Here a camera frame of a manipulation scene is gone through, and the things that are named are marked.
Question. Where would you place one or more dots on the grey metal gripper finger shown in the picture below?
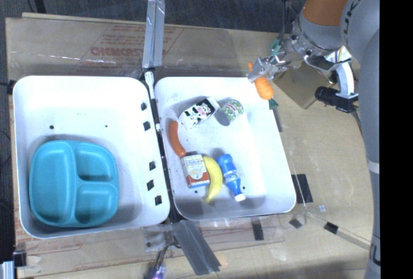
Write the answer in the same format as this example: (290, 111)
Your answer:
(269, 66)
(255, 71)

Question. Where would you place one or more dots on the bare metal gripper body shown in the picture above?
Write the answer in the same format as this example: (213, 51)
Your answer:
(295, 85)

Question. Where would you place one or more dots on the orange toy carrot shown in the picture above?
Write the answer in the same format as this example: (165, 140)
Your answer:
(264, 88)

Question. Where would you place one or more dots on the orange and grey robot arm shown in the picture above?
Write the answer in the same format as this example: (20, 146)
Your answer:
(351, 19)

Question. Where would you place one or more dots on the green small can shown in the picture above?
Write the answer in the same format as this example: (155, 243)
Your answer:
(233, 110)

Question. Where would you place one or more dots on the cow print milk carton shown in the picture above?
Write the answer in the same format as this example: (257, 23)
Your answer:
(198, 113)

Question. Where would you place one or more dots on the white plastic tray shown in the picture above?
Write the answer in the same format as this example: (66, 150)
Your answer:
(258, 158)
(90, 100)

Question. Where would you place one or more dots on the orange toy sausage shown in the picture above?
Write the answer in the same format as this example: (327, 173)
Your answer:
(175, 137)

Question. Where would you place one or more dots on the blue plastic bottle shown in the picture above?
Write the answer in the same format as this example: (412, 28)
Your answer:
(229, 174)

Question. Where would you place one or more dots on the yellow banana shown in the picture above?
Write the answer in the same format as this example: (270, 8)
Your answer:
(215, 179)

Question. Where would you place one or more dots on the white and orange carton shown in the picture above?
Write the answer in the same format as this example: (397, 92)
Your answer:
(194, 171)

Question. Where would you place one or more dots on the brown cardboard board red print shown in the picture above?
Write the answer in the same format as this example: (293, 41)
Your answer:
(80, 45)

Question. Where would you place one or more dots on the blue divided plate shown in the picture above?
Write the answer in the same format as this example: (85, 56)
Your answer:
(58, 181)

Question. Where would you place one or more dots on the black cylinder on white bracket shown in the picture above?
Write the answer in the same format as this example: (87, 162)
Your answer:
(345, 100)

